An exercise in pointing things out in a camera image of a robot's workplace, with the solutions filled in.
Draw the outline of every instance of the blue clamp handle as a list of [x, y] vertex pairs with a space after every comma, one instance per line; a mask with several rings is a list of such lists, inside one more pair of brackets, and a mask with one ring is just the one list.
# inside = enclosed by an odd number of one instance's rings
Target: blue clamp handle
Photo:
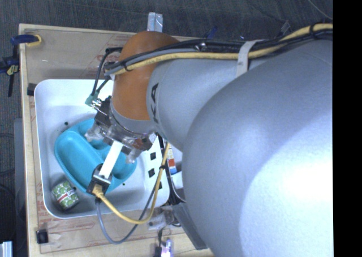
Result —
[[38, 41], [39, 39], [33, 35], [18, 35], [10, 39], [10, 42], [13, 46], [17, 46], [25, 42], [38, 42]]

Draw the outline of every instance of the yellow cable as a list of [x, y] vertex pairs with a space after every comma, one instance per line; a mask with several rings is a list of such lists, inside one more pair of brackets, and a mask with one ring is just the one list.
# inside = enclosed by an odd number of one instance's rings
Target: yellow cable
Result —
[[[311, 28], [311, 26], [308, 27], [304, 27], [301, 29], [298, 29], [297, 31], [283, 37], [282, 39], [280, 39], [280, 41], [283, 40], [288, 40], [294, 37], [299, 37], [299, 36], [303, 36], [303, 35], [307, 35], [309, 34], [309, 29]], [[333, 24], [316, 24], [314, 25], [314, 29], [313, 31], [320, 31], [322, 29], [333, 29]], [[269, 48], [265, 48], [265, 49], [261, 49], [258, 51], [252, 51], [249, 52], [249, 59], [255, 59], [258, 57], [262, 57], [263, 55], [267, 55], [270, 54], [284, 46], [286, 46], [287, 44], [280, 44], [277, 46], [273, 46], [273, 47], [269, 47]], [[132, 65], [129, 65], [127, 67], [128, 71], [132, 71], [136, 68], [140, 68], [143, 66], [147, 66], [147, 65], [151, 65], [157, 62], [162, 62], [162, 61], [167, 61], [167, 60], [171, 60], [171, 59], [226, 59], [226, 60], [236, 60], [238, 59], [239, 53], [200, 53], [200, 52], [187, 52], [187, 53], [171, 53], [171, 54], [165, 54], [165, 55], [159, 55], [153, 58], [149, 58], [137, 63], [134, 63]], [[113, 75], [119, 75], [119, 74], [123, 74], [127, 71], [125, 68], [113, 73]]]
[[149, 212], [149, 215], [147, 218], [143, 219], [143, 220], [135, 220], [132, 218], [127, 217], [126, 215], [122, 214], [121, 212], [119, 212], [112, 204], [110, 201], [108, 201], [108, 199], [104, 196], [103, 192], [102, 192], [102, 187], [101, 185], [95, 185], [94, 189], [93, 189], [93, 193], [96, 195], [96, 197], [100, 198], [107, 207], [109, 207], [111, 209], [112, 212], [114, 212], [118, 217], [120, 217], [121, 219], [123, 219], [124, 221], [130, 222], [132, 224], [144, 224], [146, 222], [148, 222], [153, 214], [153, 210], [154, 210], [154, 206], [156, 205], [156, 200], [157, 200], [157, 194], [158, 194], [158, 189], [160, 187], [160, 182], [161, 182], [161, 177], [162, 177], [162, 172], [163, 172], [163, 167], [166, 164], [166, 159], [167, 159], [167, 152], [169, 150], [169, 143], [167, 142], [166, 147], [165, 147], [165, 152], [163, 153], [163, 158], [162, 158], [162, 162], [161, 162], [161, 168], [158, 171], [158, 176], [157, 176], [157, 180], [156, 180], [156, 188], [154, 190], [154, 195], [153, 195], [153, 200], [152, 200], [152, 205], [151, 205], [151, 209]]

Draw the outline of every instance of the blue plastic container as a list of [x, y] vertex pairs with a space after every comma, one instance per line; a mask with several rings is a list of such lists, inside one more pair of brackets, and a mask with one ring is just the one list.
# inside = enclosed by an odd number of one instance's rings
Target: blue plastic container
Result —
[[[54, 152], [68, 179], [86, 192], [97, 165], [104, 163], [111, 146], [102, 140], [88, 142], [84, 134], [92, 127], [94, 119], [82, 121], [63, 132], [55, 141]], [[137, 160], [126, 164], [126, 156], [120, 153], [112, 170], [112, 180], [107, 192], [128, 179], [135, 171]]]

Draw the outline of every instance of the white strap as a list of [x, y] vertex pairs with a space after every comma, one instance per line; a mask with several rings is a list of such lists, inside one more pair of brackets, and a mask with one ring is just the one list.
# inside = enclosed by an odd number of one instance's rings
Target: white strap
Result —
[[121, 142], [113, 141], [113, 144], [109, 150], [109, 153], [104, 161], [99, 175], [102, 175], [104, 178], [109, 178], [115, 162], [118, 159], [120, 151], [122, 150], [123, 144]]
[[236, 78], [246, 73], [249, 69], [249, 51], [256, 42], [263, 40], [247, 41], [239, 50], [238, 65], [236, 67]]

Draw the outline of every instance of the gray carpet floor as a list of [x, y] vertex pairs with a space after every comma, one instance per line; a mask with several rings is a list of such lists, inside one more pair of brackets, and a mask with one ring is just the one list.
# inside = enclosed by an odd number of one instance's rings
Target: gray carpet floor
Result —
[[[333, 0], [310, 1], [333, 17]], [[286, 20], [293, 30], [323, 20], [325, 15], [310, 1], [0, 0], [0, 57], [11, 55], [10, 37], [17, 35], [19, 23], [138, 32], [146, 29], [148, 12], [154, 11], [163, 15], [163, 31], [171, 35], [204, 37], [217, 27], [214, 38], [253, 40], [275, 37]], [[0, 243], [15, 236], [12, 134], [14, 119], [21, 117], [19, 74], [11, 98], [8, 81], [0, 74]]]

